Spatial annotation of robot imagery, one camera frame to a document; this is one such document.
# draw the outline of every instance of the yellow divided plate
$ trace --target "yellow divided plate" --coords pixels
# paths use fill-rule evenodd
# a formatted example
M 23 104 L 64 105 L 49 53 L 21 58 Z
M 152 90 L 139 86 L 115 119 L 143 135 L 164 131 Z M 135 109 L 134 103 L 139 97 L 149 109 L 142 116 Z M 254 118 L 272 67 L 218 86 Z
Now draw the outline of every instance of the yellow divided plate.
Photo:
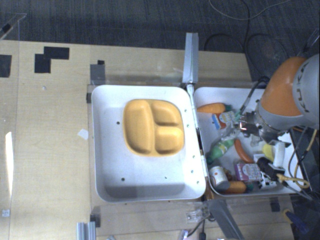
M 185 144 L 179 109 L 157 99 L 134 99 L 123 112 L 123 133 L 129 150 L 142 156 L 170 156 Z

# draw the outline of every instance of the wooden surface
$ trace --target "wooden surface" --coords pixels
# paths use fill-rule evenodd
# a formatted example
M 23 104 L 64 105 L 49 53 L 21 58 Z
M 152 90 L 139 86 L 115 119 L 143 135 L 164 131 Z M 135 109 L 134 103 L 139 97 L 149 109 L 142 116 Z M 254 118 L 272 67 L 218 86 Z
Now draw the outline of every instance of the wooden surface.
M 50 74 L 36 74 L 35 54 L 43 54 L 44 46 L 69 47 L 70 58 L 52 60 Z M 10 240 L 75 239 L 77 222 L 88 222 L 91 213 L 89 141 L 78 136 L 81 129 L 88 130 L 86 93 L 90 64 L 104 60 L 109 82 L 163 82 L 182 76 L 184 51 L 20 42 L 18 53 Z M 212 80 L 218 86 L 249 86 L 251 81 L 243 54 L 221 52 L 199 53 L 199 79 Z M 261 203 L 230 202 L 231 213 L 247 239 L 293 238 L 280 213 L 270 212 L 268 199 L 263 208 Z M 106 229 L 109 234 L 116 233 L 117 240 L 177 239 L 182 224 L 168 218 L 179 211 L 180 220 L 185 220 L 185 211 L 179 209 L 180 202 L 161 211 L 163 205 L 132 204 L 128 209 L 131 204 L 113 204 L 107 216 L 111 223 L 106 223 Z M 283 200 L 281 208 L 290 205 Z M 146 207 L 152 213 L 144 212 Z M 192 205 L 183 207 L 191 209 Z M 206 226 L 210 228 L 207 239 L 223 236 L 216 222 Z
M 11 193 L 8 182 L 6 157 L 6 134 L 13 133 L 15 137 L 16 114 L 18 102 L 18 67 L 19 44 L 9 42 L 5 45 L 0 41 L 0 55 L 11 55 L 11 74 L 9 78 L 0 77 L 0 208 L 10 209 Z M 9 217 L 0 217 L 0 239 L 9 237 Z

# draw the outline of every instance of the toy can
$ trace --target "toy can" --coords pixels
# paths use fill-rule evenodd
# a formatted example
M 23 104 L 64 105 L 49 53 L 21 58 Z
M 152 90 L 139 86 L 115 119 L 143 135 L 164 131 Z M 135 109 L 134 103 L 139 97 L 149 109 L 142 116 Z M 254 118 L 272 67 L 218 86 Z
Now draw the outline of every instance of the toy can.
M 215 190 L 226 191 L 230 187 L 227 175 L 223 167 L 214 166 L 209 170 L 210 180 Z

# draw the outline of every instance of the purple box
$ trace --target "purple box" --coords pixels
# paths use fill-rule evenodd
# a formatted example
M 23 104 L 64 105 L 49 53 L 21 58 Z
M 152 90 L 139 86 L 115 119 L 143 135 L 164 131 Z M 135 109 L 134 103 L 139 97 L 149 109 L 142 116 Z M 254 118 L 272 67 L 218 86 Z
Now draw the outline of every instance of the purple box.
M 238 181 L 258 182 L 261 180 L 260 168 L 256 163 L 238 163 L 234 165 Z

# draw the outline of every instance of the white label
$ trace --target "white label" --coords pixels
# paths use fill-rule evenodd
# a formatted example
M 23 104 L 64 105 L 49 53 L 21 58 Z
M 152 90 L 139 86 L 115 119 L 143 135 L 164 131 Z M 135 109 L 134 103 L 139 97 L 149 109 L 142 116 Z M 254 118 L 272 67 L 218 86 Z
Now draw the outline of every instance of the white label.
M 10 210 L 2 210 L 2 217 L 10 217 Z

